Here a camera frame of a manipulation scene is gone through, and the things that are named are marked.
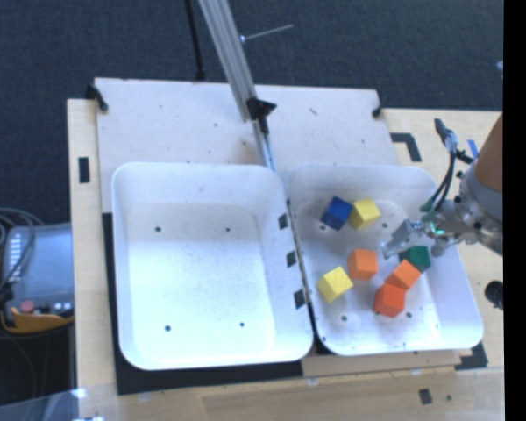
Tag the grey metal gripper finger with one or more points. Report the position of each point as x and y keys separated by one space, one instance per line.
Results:
x=404 y=235
x=440 y=248

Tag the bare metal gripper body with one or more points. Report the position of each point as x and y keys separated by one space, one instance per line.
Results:
x=467 y=224

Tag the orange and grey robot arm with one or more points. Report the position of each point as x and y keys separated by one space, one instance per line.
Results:
x=488 y=169

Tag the green cube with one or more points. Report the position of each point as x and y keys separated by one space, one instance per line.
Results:
x=418 y=258

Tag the orange cube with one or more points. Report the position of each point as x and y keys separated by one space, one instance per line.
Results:
x=388 y=301
x=362 y=265
x=404 y=275

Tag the yellow cube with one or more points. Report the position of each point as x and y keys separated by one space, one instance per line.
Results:
x=334 y=284
x=364 y=214

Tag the blue cube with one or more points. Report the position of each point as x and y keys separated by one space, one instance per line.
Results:
x=336 y=212

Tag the white plastic tray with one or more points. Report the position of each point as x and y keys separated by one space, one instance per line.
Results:
x=377 y=331
x=201 y=279

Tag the thin black and white rod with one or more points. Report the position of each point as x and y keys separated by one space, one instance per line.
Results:
x=266 y=147

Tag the pale flat board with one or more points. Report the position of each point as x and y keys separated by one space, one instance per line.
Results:
x=179 y=121

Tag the black cylinder on white bracket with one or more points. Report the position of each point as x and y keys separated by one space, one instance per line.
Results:
x=495 y=294

